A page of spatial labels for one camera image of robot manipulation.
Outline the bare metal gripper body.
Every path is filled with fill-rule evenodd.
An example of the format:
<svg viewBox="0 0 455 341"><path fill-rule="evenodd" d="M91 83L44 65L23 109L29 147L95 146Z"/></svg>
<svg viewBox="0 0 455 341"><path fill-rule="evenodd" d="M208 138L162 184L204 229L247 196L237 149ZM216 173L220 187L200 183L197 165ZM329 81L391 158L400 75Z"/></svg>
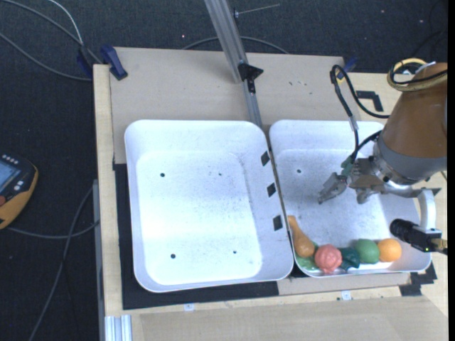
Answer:
<svg viewBox="0 0 455 341"><path fill-rule="evenodd" d="M376 156L357 159L348 177L349 188L371 188L374 194L411 195L412 184L409 178Z"/></svg>

